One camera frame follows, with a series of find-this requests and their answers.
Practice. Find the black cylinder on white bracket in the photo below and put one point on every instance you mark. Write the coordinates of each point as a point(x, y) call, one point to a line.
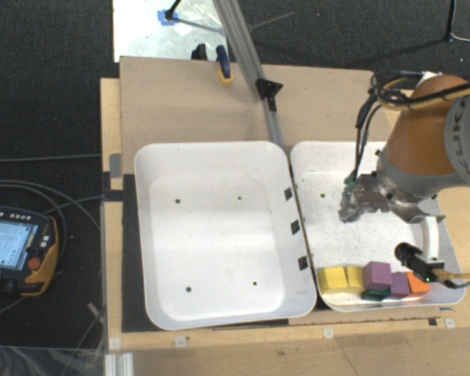
point(417, 262)

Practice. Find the white plastic tray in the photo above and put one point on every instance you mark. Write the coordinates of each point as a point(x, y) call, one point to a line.
point(219, 241)
point(352, 241)

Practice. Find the pale wood board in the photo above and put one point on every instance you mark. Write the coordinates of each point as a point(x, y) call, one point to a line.
point(188, 108)

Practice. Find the small purple cube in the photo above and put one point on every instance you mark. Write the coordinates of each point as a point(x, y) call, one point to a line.
point(400, 284)

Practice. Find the yellow cube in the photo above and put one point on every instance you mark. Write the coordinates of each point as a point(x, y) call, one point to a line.
point(355, 275)
point(333, 278)

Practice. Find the orange cube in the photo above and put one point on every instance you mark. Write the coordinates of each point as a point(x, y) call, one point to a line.
point(417, 283)

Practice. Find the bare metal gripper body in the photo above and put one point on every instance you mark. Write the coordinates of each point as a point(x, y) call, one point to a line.
point(374, 201)

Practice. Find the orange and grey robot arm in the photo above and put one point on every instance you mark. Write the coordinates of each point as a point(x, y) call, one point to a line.
point(423, 139)

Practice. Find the large purple cube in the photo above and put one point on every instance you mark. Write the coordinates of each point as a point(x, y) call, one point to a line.
point(377, 275)

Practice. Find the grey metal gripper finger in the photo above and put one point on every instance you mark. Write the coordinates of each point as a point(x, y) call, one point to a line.
point(346, 214)
point(351, 195)

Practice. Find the green cube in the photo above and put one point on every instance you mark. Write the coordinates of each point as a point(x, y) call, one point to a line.
point(375, 294)

